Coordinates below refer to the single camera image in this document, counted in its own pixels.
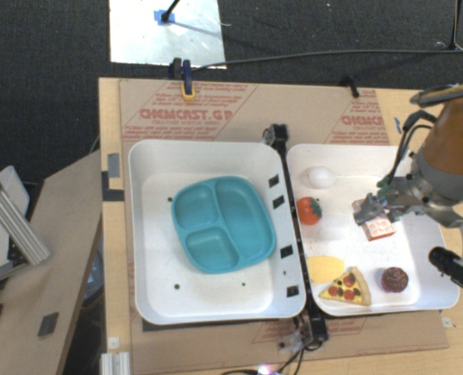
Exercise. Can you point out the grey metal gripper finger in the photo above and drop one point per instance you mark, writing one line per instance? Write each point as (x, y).
(395, 214)
(367, 209)

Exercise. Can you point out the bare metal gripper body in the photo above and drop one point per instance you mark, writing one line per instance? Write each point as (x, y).
(404, 195)

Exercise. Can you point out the orange and white carton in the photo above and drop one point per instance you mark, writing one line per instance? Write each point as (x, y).
(379, 229)

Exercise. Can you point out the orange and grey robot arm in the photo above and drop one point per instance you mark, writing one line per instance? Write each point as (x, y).
(457, 131)

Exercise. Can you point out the white plastic tray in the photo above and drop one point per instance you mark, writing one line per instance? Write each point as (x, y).
(157, 287)
(403, 260)

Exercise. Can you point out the white egg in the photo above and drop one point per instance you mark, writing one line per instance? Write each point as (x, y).
(320, 177)

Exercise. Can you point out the red tomato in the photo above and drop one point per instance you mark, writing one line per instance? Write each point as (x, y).
(308, 211)

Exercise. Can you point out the brown muffin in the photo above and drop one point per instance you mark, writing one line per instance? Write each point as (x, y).
(395, 279)

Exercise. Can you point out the yellow oval toy food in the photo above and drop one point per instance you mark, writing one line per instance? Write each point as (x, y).
(325, 268)

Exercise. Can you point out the thin black and white rod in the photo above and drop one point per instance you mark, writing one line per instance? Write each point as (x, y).
(295, 225)

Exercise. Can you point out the yellow pizza slice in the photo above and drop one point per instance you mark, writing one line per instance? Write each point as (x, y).
(350, 287)

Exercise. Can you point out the blue divided plate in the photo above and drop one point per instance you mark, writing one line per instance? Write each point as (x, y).
(223, 225)

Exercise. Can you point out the brown cardboard board red print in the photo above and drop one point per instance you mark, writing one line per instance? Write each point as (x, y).
(223, 111)

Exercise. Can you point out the black cylinder on white bracket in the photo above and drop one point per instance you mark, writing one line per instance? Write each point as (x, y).
(447, 262)

